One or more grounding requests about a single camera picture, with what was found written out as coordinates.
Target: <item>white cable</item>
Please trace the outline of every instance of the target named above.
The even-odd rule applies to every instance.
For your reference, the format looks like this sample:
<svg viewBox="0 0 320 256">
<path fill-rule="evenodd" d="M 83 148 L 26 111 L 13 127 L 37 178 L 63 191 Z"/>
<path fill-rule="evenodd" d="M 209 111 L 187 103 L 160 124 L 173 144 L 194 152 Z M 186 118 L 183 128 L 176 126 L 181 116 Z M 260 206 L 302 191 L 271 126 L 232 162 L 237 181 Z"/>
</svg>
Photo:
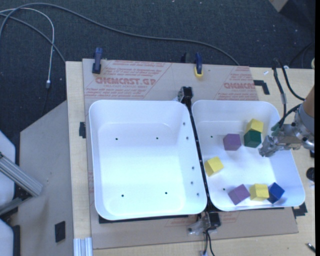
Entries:
<svg viewBox="0 0 320 256">
<path fill-rule="evenodd" d="M 51 45 L 51 53 L 50 53 L 50 61 L 49 61 L 49 71 L 48 71 L 48 79 L 46 81 L 46 88 L 48 89 L 50 87 L 50 84 L 51 84 L 51 81 L 50 81 L 50 76 L 51 76 L 51 67 L 52 67 L 52 57 L 53 57 L 53 52 L 54 52 L 54 46 L 53 44 L 55 43 L 55 26 L 54 24 L 52 23 L 51 19 L 46 15 L 44 14 L 43 12 L 37 10 L 37 9 L 32 9 L 32 8 L 21 8 L 23 10 L 30 10 L 30 11 L 34 11 L 34 12 L 37 12 L 41 15 L 43 15 L 44 17 L 46 17 L 46 19 L 50 22 L 51 24 L 51 27 L 52 27 L 52 45 Z M 6 9 L 6 10 L 1 10 L 0 11 L 0 14 L 2 13 L 5 13 L 5 12 L 11 12 L 13 11 L 14 9 Z"/>
</svg>

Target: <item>dark green cube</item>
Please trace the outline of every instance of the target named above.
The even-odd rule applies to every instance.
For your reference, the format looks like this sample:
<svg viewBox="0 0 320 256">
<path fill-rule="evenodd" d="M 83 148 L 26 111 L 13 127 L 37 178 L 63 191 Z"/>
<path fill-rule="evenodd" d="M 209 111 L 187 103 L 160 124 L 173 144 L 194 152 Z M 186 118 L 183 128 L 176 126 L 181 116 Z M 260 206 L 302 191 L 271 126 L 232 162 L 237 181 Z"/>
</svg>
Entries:
<svg viewBox="0 0 320 256">
<path fill-rule="evenodd" d="M 244 145 L 250 148 L 256 148 L 261 143 L 261 132 L 256 130 L 249 130 L 244 135 Z"/>
</svg>

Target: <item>yellow cube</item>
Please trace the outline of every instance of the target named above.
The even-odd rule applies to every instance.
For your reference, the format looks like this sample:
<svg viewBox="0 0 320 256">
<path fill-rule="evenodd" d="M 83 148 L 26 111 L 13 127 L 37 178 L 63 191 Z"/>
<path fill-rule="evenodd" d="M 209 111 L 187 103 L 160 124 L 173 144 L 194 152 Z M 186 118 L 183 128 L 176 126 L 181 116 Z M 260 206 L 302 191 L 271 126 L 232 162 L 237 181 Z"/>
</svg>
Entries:
<svg viewBox="0 0 320 256">
<path fill-rule="evenodd" d="M 262 133 L 263 130 L 264 130 L 264 123 L 253 118 L 253 119 L 251 119 L 251 121 L 246 125 L 245 134 L 246 134 L 248 131 L 257 131 L 257 132 Z"/>
<path fill-rule="evenodd" d="M 254 184 L 249 188 L 250 199 L 263 201 L 269 198 L 269 190 L 266 184 Z"/>
<path fill-rule="evenodd" d="M 220 161 L 218 156 L 215 156 L 204 163 L 204 169 L 208 176 L 211 176 L 214 173 L 220 171 L 224 165 Z"/>
</svg>

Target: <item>black fabric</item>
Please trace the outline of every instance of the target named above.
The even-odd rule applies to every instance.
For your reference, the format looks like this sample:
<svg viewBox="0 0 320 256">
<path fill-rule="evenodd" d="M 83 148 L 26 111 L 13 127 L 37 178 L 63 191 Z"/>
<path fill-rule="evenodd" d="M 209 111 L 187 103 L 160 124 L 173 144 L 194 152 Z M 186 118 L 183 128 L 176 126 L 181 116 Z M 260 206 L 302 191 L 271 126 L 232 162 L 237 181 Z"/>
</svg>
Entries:
<svg viewBox="0 0 320 256">
<path fill-rule="evenodd" d="M 280 13 L 268 0 L 45 2 L 118 30 L 208 43 L 242 66 L 271 67 L 272 59 L 278 58 L 283 64 L 290 63 L 291 68 L 309 69 L 315 56 L 315 0 L 289 0 Z M 0 10 L 28 3 L 35 2 L 3 0 Z M 204 64 L 235 64 L 207 46 L 127 36 L 54 7 L 32 8 L 51 18 L 55 44 L 67 61 L 92 58 L 96 47 L 101 47 L 103 57 L 110 60 L 180 62 L 184 53 L 193 56 L 200 52 Z M 51 25 L 39 13 L 20 10 L 14 17 L 30 23 L 51 39 Z M 46 94 L 50 44 L 13 20 L 7 22 L 0 40 L 0 130 L 19 148 L 20 132 L 66 100 L 65 64 L 55 52 L 51 88 Z"/>
</svg>

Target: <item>blue clamp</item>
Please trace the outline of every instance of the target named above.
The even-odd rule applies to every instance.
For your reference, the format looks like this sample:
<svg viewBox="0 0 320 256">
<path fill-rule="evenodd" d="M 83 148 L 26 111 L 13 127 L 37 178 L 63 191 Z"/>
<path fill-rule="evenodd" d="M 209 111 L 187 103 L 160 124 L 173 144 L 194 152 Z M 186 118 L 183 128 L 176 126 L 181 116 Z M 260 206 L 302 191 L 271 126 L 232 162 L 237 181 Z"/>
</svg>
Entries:
<svg viewBox="0 0 320 256">
<path fill-rule="evenodd" d="M 195 64 L 194 74 L 197 78 L 201 78 L 204 75 L 204 72 L 202 70 L 202 57 L 199 52 L 195 54 Z"/>
<path fill-rule="evenodd" d="M 95 48 L 95 53 L 93 55 L 94 57 L 94 63 L 93 63 L 93 66 L 92 66 L 92 73 L 94 74 L 100 74 L 101 72 L 101 59 L 102 59 L 102 48 Z"/>
</svg>

